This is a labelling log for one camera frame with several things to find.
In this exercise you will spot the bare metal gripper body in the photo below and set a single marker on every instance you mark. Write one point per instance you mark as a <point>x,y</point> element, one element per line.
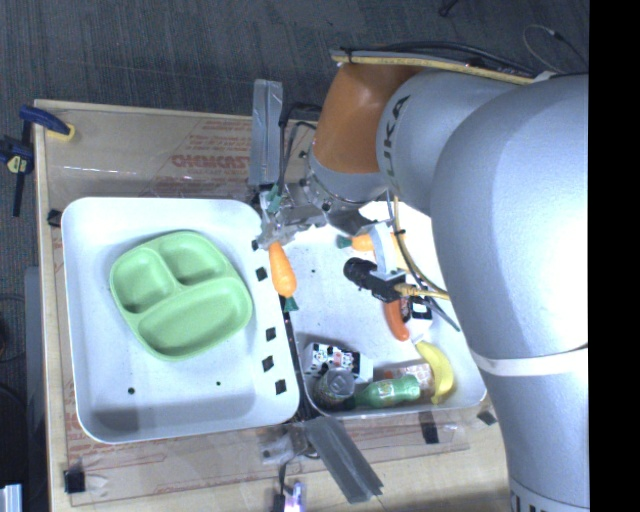
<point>310,212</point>

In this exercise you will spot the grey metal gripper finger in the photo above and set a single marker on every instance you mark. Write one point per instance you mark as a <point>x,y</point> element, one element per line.
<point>265,236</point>
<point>286,233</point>

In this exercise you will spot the orange carrot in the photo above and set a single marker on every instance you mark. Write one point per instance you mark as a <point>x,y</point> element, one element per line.
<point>283,272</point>
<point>361,242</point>

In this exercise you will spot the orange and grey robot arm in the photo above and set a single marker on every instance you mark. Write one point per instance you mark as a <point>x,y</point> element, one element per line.
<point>500,225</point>

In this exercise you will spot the white plastic tray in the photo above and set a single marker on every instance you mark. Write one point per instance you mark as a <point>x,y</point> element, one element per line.
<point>165,400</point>
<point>335,310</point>

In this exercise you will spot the green divided plate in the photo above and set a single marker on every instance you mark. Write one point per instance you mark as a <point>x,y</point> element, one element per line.
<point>180,295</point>

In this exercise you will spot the white printed carton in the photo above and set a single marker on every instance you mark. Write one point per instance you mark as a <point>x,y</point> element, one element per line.
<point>340,356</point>

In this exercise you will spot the orange sausage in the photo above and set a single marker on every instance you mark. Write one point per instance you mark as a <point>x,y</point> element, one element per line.
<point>396,322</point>

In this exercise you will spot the brown cardboard board red print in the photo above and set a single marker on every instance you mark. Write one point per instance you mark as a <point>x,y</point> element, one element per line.
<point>150,145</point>

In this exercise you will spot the small dark can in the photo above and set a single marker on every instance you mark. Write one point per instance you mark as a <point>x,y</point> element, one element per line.
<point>334,386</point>

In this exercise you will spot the green bottle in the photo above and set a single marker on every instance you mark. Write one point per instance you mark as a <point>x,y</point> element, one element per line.
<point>387,392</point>

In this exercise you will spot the clear plastic packet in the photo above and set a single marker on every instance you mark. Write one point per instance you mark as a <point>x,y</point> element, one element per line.
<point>417,375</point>

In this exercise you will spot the yellow banana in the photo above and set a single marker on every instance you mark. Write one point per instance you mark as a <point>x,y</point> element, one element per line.
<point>442,372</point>

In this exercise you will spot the black cylinder on white bracket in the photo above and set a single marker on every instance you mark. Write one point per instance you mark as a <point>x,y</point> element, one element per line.
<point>372,280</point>

